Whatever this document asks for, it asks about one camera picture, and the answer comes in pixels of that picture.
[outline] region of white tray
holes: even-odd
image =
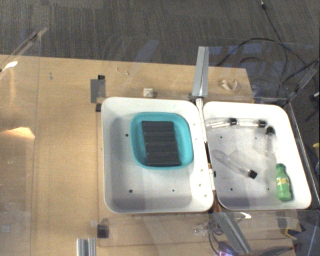
[[[213,204],[196,106],[184,100],[111,97],[102,104],[104,200],[121,214],[204,212]],[[132,154],[130,124],[141,112],[166,112],[188,123],[194,158],[174,170],[145,169]]]
[[[210,151],[220,150],[227,155],[235,150],[248,156],[248,167],[258,175],[247,178],[229,170],[212,157],[216,172],[214,184],[219,202],[227,209],[244,210],[289,210],[305,209],[311,204],[311,193],[298,153],[296,141],[286,112],[275,105],[208,102],[203,108],[204,118],[261,119],[273,126],[278,139],[279,161],[286,166],[290,178],[293,200],[282,202],[277,198],[276,162],[264,156],[263,128],[222,128],[207,132]]]

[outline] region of teal dish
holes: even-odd
[[[155,167],[147,165],[145,140],[142,121],[173,122],[174,134],[181,165],[171,167]],[[187,121],[180,115],[165,112],[142,112],[133,117],[130,124],[131,150],[135,162],[145,169],[173,170],[189,165],[194,159],[191,133]]]

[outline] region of black cable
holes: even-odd
[[[213,233],[214,233],[215,235],[217,235],[217,236],[221,236],[221,235],[224,234],[224,232],[221,230],[221,228],[215,228],[215,229],[213,230]]]
[[[246,62],[246,61],[248,61],[248,60],[255,60],[255,61],[264,62],[264,60],[261,59],[261,58],[257,58],[257,57],[246,57],[246,58],[243,58],[242,60],[240,60],[240,62],[238,63],[237,67],[239,66],[239,64],[242,64],[242,63],[244,63],[244,62]],[[277,76],[277,78],[278,78],[278,81],[279,81],[279,85],[278,85],[278,88],[277,88],[277,91],[276,91],[276,97],[278,97],[278,96],[279,96],[279,93],[280,93],[280,87],[282,86],[282,83],[281,83],[280,77],[279,77],[277,71],[275,70],[275,68],[274,68],[273,66],[271,66],[271,68],[272,68],[272,70],[274,71],[274,73],[276,74],[276,76]],[[270,82],[270,81],[268,81],[268,80],[266,80],[266,79],[263,79],[263,78],[261,78],[260,80],[265,81],[266,83],[269,83],[269,82]],[[288,94],[287,90],[286,90],[284,87],[283,87],[283,89],[284,89],[284,93],[286,94],[286,96],[288,96],[289,94]]]
[[[275,249],[271,249],[269,251],[266,251],[263,254],[260,254],[260,256],[279,256],[279,255],[282,255],[282,254],[289,252],[293,249],[294,249],[293,247],[275,248]]]
[[[308,122],[308,121],[309,121],[311,118],[313,118],[314,115],[315,115],[316,113],[318,113],[318,112],[319,112],[319,106],[318,106],[318,108],[315,109],[315,111],[313,111],[310,115],[308,115],[304,121],[305,121],[305,122]]]
[[[287,82],[288,80],[290,80],[291,78],[295,77],[297,74],[301,73],[302,71],[306,70],[307,68],[309,68],[310,66],[312,66],[314,63],[316,63],[318,61],[318,59],[316,58],[314,61],[310,62],[309,64],[306,64],[305,66],[303,66],[302,68],[300,68],[299,70],[293,72],[291,75],[289,75],[282,83]]]
[[[218,242],[218,240],[217,240],[217,238],[216,238],[216,236],[215,236],[214,233],[212,234],[212,236],[213,236],[213,239],[215,240],[215,242],[216,242],[217,244],[219,244],[219,242]]]
[[[278,40],[280,41],[280,43],[282,43],[283,41],[281,40],[280,35],[279,35],[279,33],[277,32],[277,30],[276,30],[276,28],[275,28],[275,25],[272,23],[269,15],[268,15],[268,12],[267,12],[267,8],[266,8],[265,3],[262,2],[262,3],[261,3],[261,7],[262,7],[262,9],[264,10],[265,16],[267,17],[267,19],[268,19],[268,21],[269,21],[269,23],[270,23],[270,25],[271,25],[274,33],[276,34],[276,37],[278,38]],[[284,54],[285,54],[285,62],[284,62],[284,66],[283,66],[283,69],[282,69],[281,77],[284,75],[284,73],[285,73],[285,71],[286,71],[286,68],[287,68],[287,65],[288,65],[288,54],[287,54],[286,51],[284,51]]]
[[[269,23],[270,23],[270,25],[271,25],[271,27],[272,27],[273,31],[275,32],[276,37],[279,39],[279,41],[280,41],[280,42],[282,42],[282,40],[281,40],[281,38],[280,38],[280,35],[278,34],[278,32],[277,32],[277,30],[276,30],[276,28],[275,28],[274,24],[272,23],[272,21],[271,21],[271,19],[270,19],[269,15],[268,15],[266,5],[263,3],[263,4],[261,4],[261,7],[262,7],[262,9],[264,10],[264,13],[265,13],[265,15],[266,15],[266,17],[267,17],[267,19],[268,19],[268,21],[269,21]]]
[[[208,236],[209,236],[209,243],[210,243],[212,250],[215,252],[216,255],[219,256],[219,253],[217,252],[217,250],[214,248],[214,245],[212,244],[210,232],[208,232]]]
[[[218,64],[216,64],[216,67],[221,66],[235,51],[237,51],[239,49],[239,47],[252,42],[252,41],[266,41],[266,42],[273,42],[279,46],[281,46],[285,51],[290,52],[291,54],[293,54],[294,56],[296,56],[298,58],[299,61],[301,61],[304,65],[306,64],[306,62],[299,56],[297,55],[294,51],[292,51],[289,47],[287,47],[286,45],[284,45],[282,42],[277,42],[275,40],[269,39],[269,38],[265,38],[265,37],[254,37],[254,38],[250,38],[248,40],[245,40],[243,42],[241,42],[240,44],[238,44],[237,47],[235,47],[230,53],[228,53],[220,62],[218,62]]]

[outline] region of clear plastic panel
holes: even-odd
[[[312,201],[311,201],[310,208],[311,209],[318,209],[319,205],[320,205],[319,176],[317,175],[317,172],[314,171],[313,164],[311,161],[312,156],[313,156],[313,152],[308,150],[308,148],[307,148],[308,145],[306,144],[305,141],[303,141],[303,135],[305,136],[305,134],[302,134],[301,129],[299,127],[299,124],[297,123],[297,116],[296,116],[297,112],[294,111],[292,104],[291,103],[287,104],[284,109],[287,112],[290,123],[291,123],[295,142],[296,142],[297,148],[299,150],[299,154],[300,154],[300,157],[302,160],[305,176],[307,178],[310,192],[312,195]]]
[[[175,215],[118,215],[104,219],[112,255],[317,255],[318,211],[249,211]]]
[[[0,251],[30,255],[39,56],[45,28],[0,55]]]
[[[310,79],[317,88],[313,75],[319,70],[319,53],[312,45],[267,38],[216,38],[213,44],[209,47],[209,65],[245,69],[256,103],[283,106]]]

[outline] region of cord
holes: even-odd
[[[218,64],[216,64],[216,67],[221,66],[235,51],[237,51],[239,49],[239,47],[244,46],[247,43],[250,43],[252,41],[266,41],[266,42],[273,42],[279,46],[281,46],[283,48],[284,51],[288,51],[291,54],[293,54],[294,56],[296,56],[304,65],[306,64],[306,62],[299,56],[297,55],[294,51],[292,51],[290,48],[288,48],[287,46],[285,46],[282,42],[277,42],[275,40],[269,39],[269,38],[265,38],[265,37],[254,37],[254,38],[250,38],[248,40],[245,40],[243,42],[241,42],[237,47],[235,47],[230,53],[228,53],[220,62],[218,62]]]
[[[215,252],[216,255],[219,256],[220,254],[217,252],[217,250],[214,248],[214,245],[212,244],[210,232],[208,232],[208,236],[209,236],[209,243],[210,243],[210,246],[211,246],[212,250]]]
[[[264,13],[265,13],[265,15],[266,15],[266,17],[267,17],[267,19],[268,19],[268,21],[269,21],[269,23],[270,23],[273,31],[275,32],[276,37],[277,37],[277,38],[279,39],[279,41],[282,43],[282,40],[281,40],[281,38],[280,38],[280,35],[279,35],[279,33],[277,32],[274,24],[272,23],[269,15],[268,15],[268,12],[267,12],[267,7],[266,7],[266,5],[265,5],[265,3],[264,3],[263,1],[261,1],[261,7],[262,7],[262,9],[264,10]]]
[[[264,61],[263,59],[257,58],[257,57],[246,57],[246,58],[243,58],[242,60],[240,60],[236,67],[238,67],[239,64],[242,64],[242,63],[244,63],[244,62],[246,62],[246,61],[250,61],[250,60],[259,61],[259,62],[263,62],[263,61]],[[272,66],[271,68],[272,68],[272,70],[274,71],[274,73],[278,76],[279,81],[280,81],[280,77],[279,77],[279,75],[277,74],[277,71],[275,70],[275,68],[274,68],[273,66]]]
[[[310,66],[312,66],[314,63],[316,63],[318,61],[318,59],[316,58],[314,61],[310,62],[309,64],[306,64],[305,66],[303,66],[302,68],[300,68],[299,70],[293,72],[291,75],[289,75],[282,83],[287,82],[288,80],[290,80],[291,78],[295,77],[297,74],[301,73],[302,71],[306,70],[307,68],[309,68]]]
[[[317,107],[317,109],[315,110],[315,111],[313,111],[310,115],[308,115],[305,119],[304,119],[304,121],[305,122],[308,122],[311,118],[313,118],[314,117],[314,115],[316,114],[316,113],[318,113],[319,112],[319,106]]]
[[[279,256],[282,255],[286,252],[289,252],[293,250],[293,247],[279,247],[279,248],[274,248],[269,251],[264,252],[263,254],[260,254],[260,256]]]

